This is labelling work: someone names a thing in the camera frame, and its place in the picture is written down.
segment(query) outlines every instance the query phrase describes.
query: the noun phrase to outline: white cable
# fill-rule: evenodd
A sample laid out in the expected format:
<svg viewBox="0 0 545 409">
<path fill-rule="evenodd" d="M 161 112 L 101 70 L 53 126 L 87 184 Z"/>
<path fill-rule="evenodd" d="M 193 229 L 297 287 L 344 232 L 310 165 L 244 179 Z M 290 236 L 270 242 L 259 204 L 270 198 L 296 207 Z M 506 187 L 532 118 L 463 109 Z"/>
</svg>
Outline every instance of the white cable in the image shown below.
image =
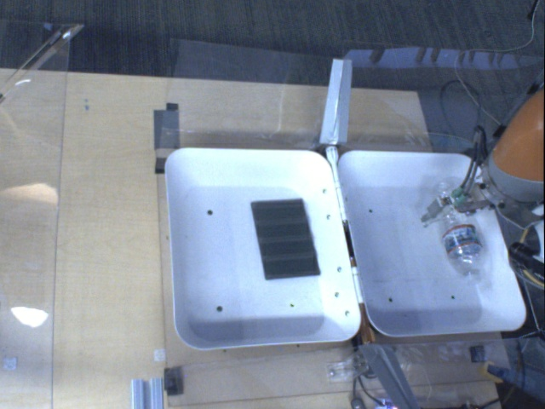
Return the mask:
<svg viewBox="0 0 545 409">
<path fill-rule="evenodd" d="M 534 41 L 534 38 L 536 37 L 535 21 L 536 21 L 537 8 L 539 7 L 539 3 L 541 1 L 542 0 L 537 0 L 537 2 L 536 2 L 536 7 L 534 9 L 534 13 L 531 16 L 531 36 L 530 36 L 530 39 L 526 43 L 524 43 L 524 44 L 522 44 L 522 45 L 520 45 L 518 47 L 513 47 L 512 49 L 469 49 L 469 50 L 463 50 L 460 53 L 458 53 L 458 55 L 454 59 L 454 73 L 456 74 L 456 78 L 458 79 L 460 84 L 462 84 L 462 87 L 465 89 L 466 93 L 469 95 L 469 98 L 473 101 L 475 106 L 479 107 L 480 106 L 479 102 L 475 99 L 475 97 L 473 97 L 473 95 L 469 91 L 467 85 L 463 82 L 462 78 L 460 77 L 460 74 L 458 73 L 458 61 L 460 60 L 460 56 L 462 56 L 466 52 L 472 52 L 472 51 L 487 52 L 487 53 L 509 53 L 509 52 L 512 52 L 512 51 L 521 50 L 521 49 L 523 49 L 525 47 L 528 47 Z M 494 123 L 496 123 L 497 125 L 502 125 L 502 123 L 496 117 L 494 117 L 491 113 L 489 113 L 482 106 L 480 106 L 480 107 L 481 107 L 481 110 L 492 121 L 494 121 Z"/>
</svg>

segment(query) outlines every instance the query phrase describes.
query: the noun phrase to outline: white plastic tray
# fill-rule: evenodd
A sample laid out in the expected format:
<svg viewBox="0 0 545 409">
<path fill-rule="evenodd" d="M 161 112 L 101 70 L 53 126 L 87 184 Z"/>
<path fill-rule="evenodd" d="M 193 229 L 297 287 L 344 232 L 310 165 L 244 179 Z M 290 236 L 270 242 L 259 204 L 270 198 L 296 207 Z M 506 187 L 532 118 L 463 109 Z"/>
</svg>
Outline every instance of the white plastic tray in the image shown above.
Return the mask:
<svg viewBox="0 0 545 409">
<path fill-rule="evenodd" d="M 345 341 L 359 328 L 331 169 L 303 151 L 184 148 L 166 164 L 175 327 L 197 349 Z M 265 280 L 250 203 L 303 199 L 319 276 Z"/>
<path fill-rule="evenodd" d="M 473 216 L 484 243 L 480 279 L 450 265 L 441 223 L 420 217 L 441 181 L 462 182 L 459 154 L 349 152 L 339 174 L 370 321 L 394 337 L 510 331 L 525 305 L 492 210 Z"/>
</svg>

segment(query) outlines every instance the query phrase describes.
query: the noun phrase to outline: bottle label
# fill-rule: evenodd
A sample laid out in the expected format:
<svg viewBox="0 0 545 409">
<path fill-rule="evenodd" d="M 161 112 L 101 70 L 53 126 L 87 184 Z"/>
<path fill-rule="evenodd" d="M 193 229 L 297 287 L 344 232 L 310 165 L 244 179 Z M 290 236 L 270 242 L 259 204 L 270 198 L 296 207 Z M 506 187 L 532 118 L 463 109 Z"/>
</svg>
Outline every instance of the bottle label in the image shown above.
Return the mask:
<svg viewBox="0 0 545 409">
<path fill-rule="evenodd" d="M 450 228 L 443 234 L 443 244 L 448 254 L 458 248 L 475 246 L 480 249 L 482 247 L 477 229 L 473 224 L 459 224 Z"/>
</svg>

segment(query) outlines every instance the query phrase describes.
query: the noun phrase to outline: plastic bottle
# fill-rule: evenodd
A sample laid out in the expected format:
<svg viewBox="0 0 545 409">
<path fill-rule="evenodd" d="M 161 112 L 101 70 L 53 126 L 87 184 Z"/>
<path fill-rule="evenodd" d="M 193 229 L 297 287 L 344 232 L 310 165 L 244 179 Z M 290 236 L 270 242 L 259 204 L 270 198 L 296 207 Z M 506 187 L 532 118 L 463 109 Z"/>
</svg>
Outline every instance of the plastic bottle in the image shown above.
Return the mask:
<svg viewBox="0 0 545 409">
<path fill-rule="evenodd" d="M 454 207 L 445 208 L 443 218 L 443 246 L 454 268 L 461 274 L 479 273 L 479 253 L 483 245 L 480 242 L 477 228 L 467 222 L 465 215 L 458 213 Z"/>
</svg>

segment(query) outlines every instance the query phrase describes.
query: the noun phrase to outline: wooden table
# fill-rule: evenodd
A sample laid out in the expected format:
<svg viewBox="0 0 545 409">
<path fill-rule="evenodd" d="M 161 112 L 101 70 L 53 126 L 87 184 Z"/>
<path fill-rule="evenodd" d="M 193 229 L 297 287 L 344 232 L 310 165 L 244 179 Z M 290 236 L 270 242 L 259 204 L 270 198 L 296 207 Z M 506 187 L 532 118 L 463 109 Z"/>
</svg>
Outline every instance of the wooden table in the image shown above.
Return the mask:
<svg viewBox="0 0 545 409">
<path fill-rule="evenodd" d="M 252 120 L 257 125 L 271 111 L 275 120 L 314 123 L 322 117 L 325 92 L 324 87 L 67 75 L 54 276 L 55 409 L 129 407 L 130 380 L 161 377 L 164 350 L 171 347 L 167 355 L 174 361 L 176 344 L 185 362 L 224 356 L 183 347 L 168 308 L 165 313 L 171 300 L 164 298 L 164 286 L 167 293 L 171 288 L 162 270 L 164 196 L 158 187 L 162 177 L 154 174 L 153 111 L 175 101 L 186 119 L 207 125 L 247 126 Z M 351 109 L 353 138 L 395 145 L 409 129 L 427 140 L 416 93 L 354 89 Z M 462 386 L 483 402 L 496 395 L 490 382 Z M 341 409 L 349 407 L 347 388 L 350 384 L 320 395 L 198 407 Z"/>
</svg>

